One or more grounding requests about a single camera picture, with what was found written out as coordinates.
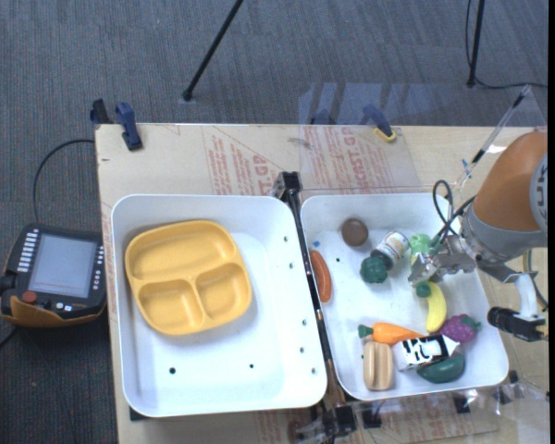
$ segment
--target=wooden table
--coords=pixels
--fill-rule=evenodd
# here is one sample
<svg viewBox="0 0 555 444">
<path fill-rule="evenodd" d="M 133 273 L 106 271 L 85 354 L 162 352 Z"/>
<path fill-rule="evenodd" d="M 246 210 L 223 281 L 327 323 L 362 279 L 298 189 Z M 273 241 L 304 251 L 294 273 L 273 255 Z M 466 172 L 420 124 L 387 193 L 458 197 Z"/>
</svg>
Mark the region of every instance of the wooden table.
<svg viewBox="0 0 555 444">
<path fill-rule="evenodd" d="M 438 179 L 456 181 L 463 159 L 470 159 L 491 127 L 397 127 L 386 143 L 366 126 L 140 124 L 143 148 L 130 152 L 123 127 L 96 127 L 96 161 L 105 238 L 108 313 L 116 391 L 119 442 L 260 442 L 287 443 L 293 423 L 305 423 L 307 410 L 224 413 L 165 419 L 130 419 L 121 382 L 119 328 L 115 303 L 115 268 L 111 253 L 111 212 L 133 193 L 267 195 L 282 171 L 301 173 L 305 189 L 353 192 L 431 190 Z M 494 148 L 507 146 L 532 128 L 506 128 Z M 486 154 L 464 187 L 476 192 L 497 158 Z M 535 252 L 538 286 L 547 294 L 547 250 Z M 516 263 L 514 269 L 522 270 Z M 518 310 L 511 286 L 480 275 L 490 304 Z M 409 413 L 383 413 L 380 428 L 359 429 L 341 442 L 549 442 L 549 344 L 525 343 L 502 334 L 511 369 L 525 384 L 524 398 L 500 405 L 490 390 L 478 396 L 470 413 L 446 413 L 444 403 L 424 406 L 428 397 L 403 405 Z M 508 400 L 514 387 L 505 391 Z"/>
</svg>

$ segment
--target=toy carrot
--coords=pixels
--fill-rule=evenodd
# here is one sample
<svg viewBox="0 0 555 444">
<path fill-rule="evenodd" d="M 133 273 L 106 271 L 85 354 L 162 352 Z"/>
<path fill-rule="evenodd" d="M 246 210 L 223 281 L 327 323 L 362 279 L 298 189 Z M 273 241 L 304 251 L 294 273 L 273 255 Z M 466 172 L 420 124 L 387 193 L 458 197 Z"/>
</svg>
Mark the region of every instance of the toy carrot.
<svg viewBox="0 0 555 444">
<path fill-rule="evenodd" d="M 372 339 L 383 344 L 394 345 L 407 339 L 418 339 L 423 334 L 410 330 L 406 327 L 397 326 L 387 322 L 375 322 L 372 327 L 358 326 L 360 339 L 372 335 Z"/>
</svg>

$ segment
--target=small can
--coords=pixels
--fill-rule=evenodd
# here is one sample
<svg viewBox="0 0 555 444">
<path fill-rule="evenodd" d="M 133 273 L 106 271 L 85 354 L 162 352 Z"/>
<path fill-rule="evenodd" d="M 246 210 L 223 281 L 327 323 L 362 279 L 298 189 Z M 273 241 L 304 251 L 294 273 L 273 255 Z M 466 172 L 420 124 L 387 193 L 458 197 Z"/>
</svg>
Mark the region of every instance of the small can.
<svg viewBox="0 0 555 444">
<path fill-rule="evenodd" d="M 392 230 L 376 248 L 370 253 L 370 256 L 380 256 L 385 261 L 387 270 L 390 270 L 400 259 L 405 256 L 409 249 L 409 241 L 402 233 Z"/>
</svg>

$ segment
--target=toy food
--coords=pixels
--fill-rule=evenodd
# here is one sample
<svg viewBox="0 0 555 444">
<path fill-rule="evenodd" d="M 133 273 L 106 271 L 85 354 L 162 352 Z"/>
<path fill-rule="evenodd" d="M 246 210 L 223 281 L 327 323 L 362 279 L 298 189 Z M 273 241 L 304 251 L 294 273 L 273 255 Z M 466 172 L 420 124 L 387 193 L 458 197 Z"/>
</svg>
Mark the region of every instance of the toy food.
<svg viewBox="0 0 555 444">
<path fill-rule="evenodd" d="M 317 250 L 311 250 L 309 254 L 314 271 L 314 279 L 316 280 L 316 288 L 318 289 L 318 298 L 321 302 L 328 302 L 331 299 L 333 285 L 327 263 L 325 263 L 323 255 Z"/>
<path fill-rule="evenodd" d="M 464 355 L 460 354 L 417 369 L 417 375 L 432 383 L 447 383 L 456 380 L 463 372 Z"/>
<path fill-rule="evenodd" d="M 382 258 L 369 256 L 360 264 L 360 276 L 366 283 L 382 283 L 389 274 Z"/>
<path fill-rule="evenodd" d="M 390 346 L 395 365 L 400 371 L 419 368 L 451 357 L 460 346 L 458 342 L 435 334 L 419 339 L 406 339 Z"/>
<path fill-rule="evenodd" d="M 341 236 L 347 245 L 359 247 L 368 240 L 368 227 L 358 218 L 349 218 L 341 226 Z"/>
<path fill-rule="evenodd" d="M 442 327 L 446 320 L 446 299 L 444 293 L 433 281 L 424 281 L 415 287 L 415 292 L 420 298 L 427 299 L 427 319 L 425 330 L 430 334 Z"/>
<path fill-rule="evenodd" d="M 400 232 L 392 230 L 360 265 L 360 276 L 366 283 L 382 283 L 387 273 L 405 255 L 409 241 Z"/>
<path fill-rule="evenodd" d="M 388 345 L 396 344 L 401 340 L 423 337 L 419 332 L 387 322 L 375 322 L 372 327 L 360 325 L 358 326 L 358 335 L 360 339 L 372 336 L 374 341 Z"/>
<path fill-rule="evenodd" d="M 392 386 L 392 350 L 387 344 L 366 342 L 364 345 L 364 383 L 369 389 L 382 390 Z"/>
<path fill-rule="evenodd" d="M 446 320 L 439 333 L 464 344 L 473 340 L 480 328 L 481 323 L 475 322 L 468 314 L 457 314 Z"/>
<path fill-rule="evenodd" d="M 409 238 L 409 246 L 411 248 L 410 265 L 413 264 L 418 253 L 429 252 L 429 236 L 425 233 L 416 233 Z"/>
</svg>

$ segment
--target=gray carpet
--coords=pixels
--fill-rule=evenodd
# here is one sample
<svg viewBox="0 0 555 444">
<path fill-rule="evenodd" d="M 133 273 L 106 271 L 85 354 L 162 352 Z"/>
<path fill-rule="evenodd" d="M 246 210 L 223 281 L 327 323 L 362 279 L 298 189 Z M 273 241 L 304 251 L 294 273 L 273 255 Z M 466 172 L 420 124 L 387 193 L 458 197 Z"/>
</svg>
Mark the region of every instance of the gray carpet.
<svg viewBox="0 0 555 444">
<path fill-rule="evenodd" d="M 478 0 L 468 27 L 469 0 L 244 0 L 187 103 L 235 1 L 0 0 L 0 276 L 35 170 L 93 136 L 96 99 L 138 122 L 358 123 L 371 103 L 391 124 L 493 126 L 530 82 L 510 124 L 548 123 L 549 0 L 486 0 L 473 87 Z M 100 228 L 91 144 L 50 158 L 37 202 L 44 223 Z M 20 330 L 0 348 L 0 443 L 116 442 L 109 346 L 106 316 Z"/>
</svg>

